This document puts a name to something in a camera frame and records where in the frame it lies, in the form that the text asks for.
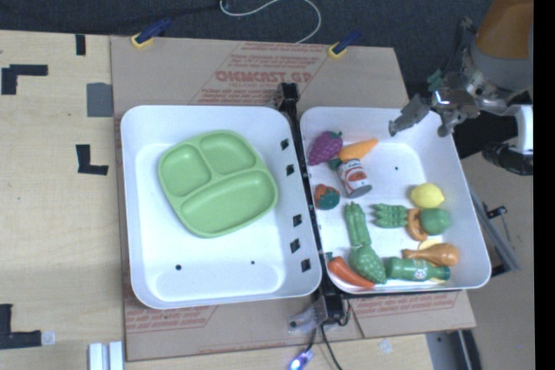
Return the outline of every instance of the white plastic tray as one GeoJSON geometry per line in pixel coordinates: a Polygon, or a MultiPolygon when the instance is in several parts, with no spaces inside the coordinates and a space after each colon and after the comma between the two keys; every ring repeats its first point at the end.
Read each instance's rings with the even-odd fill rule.
{"type": "Polygon", "coordinates": [[[355,201],[367,216],[372,246],[378,256],[402,255],[402,249],[417,249],[404,228],[383,229],[372,223],[373,204],[400,204],[414,207],[409,200],[410,189],[424,182],[438,185],[445,196],[441,208],[451,217],[451,226],[437,238],[455,245],[460,251],[460,261],[451,267],[451,279],[444,283],[407,282],[388,280],[371,290],[360,290],[346,282],[330,278],[334,284],[353,294],[399,293],[446,289],[471,289],[486,284],[491,274],[491,264],[484,238],[460,165],[453,138],[437,135],[441,119],[430,113],[419,124],[389,135],[388,123],[400,115],[397,109],[356,107],[315,107],[301,117],[301,133],[305,154],[308,155],[313,140],[322,132],[341,131],[345,145],[361,140],[378,138],[379,142],[362,159],[369,175],[372,190],[355,199],[349,199],[337,174],[324,163],[309,166],[312,190],[318,184],[331,185],[342,193],[339,205],[332,210],[317,210],[317,222],[324,252],[333,256],[349,255],[349,237],[343,219],[345,204],[355,201]]]}
{"type": "Polygon", "coordinates": [[[308,295],[322,277],[287,119],[268,107],[141,106],[121,121],[127,235],[134,293],[152,308],[308,295]],[[232,130],[277,182],[276,207],[233,233],[201,238],[167,202],[161,154],[198,134],[232,130]]]}

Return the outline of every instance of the red strawberry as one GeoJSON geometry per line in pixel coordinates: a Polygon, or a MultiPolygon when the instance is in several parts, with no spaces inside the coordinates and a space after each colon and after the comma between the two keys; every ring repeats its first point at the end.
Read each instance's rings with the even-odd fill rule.
{"type": "Polygon", "coordinates": [[[341,132],[324,131],[312,144],[309,152],[309,165],[316,166],[337,156],[343,148],[341,132]]]}

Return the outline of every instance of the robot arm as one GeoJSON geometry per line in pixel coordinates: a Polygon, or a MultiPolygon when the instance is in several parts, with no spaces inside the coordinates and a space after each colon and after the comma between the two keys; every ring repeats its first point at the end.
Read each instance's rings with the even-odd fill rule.
{"type": "Polygon", "coordinates": [[[489,146],[484,156],[509,171],[532,174],[532,106],[511,102],[533,84],[533,0],[493,0],[479,28],[465,19],[460,31],[473,33],[462,50],[460,69],[430,76],[430,99],[413,97],[402,115],[389,122],[389,133],[394,136],[413,126],[430,109],[441,116],[440,136],[451,134],[456,125],[482,111],[512,115],[517,119],[519,143],[489,146]]]}

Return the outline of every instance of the green plate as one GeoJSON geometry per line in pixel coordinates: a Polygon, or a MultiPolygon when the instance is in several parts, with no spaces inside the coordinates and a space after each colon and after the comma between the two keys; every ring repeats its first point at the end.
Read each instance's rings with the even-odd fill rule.
{"type": "Polygon", "coordinates": [[[200,237],[252,224],[278,202],[278,186],[264,161],[228,130],[171,147],[160,158],[158,177],[180,221],[200,237]]]}

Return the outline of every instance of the toy can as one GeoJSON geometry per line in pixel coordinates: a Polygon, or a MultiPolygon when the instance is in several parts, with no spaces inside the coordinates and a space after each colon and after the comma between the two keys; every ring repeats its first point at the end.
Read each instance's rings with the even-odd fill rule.
{"type": "Polygon", "coordinates": [[[347,160],[340,164],[336,170],[343,182],[347,197],[359,198],[372,190],[368,175],[362,168],[362,162],[359,159],[347,160]]]}

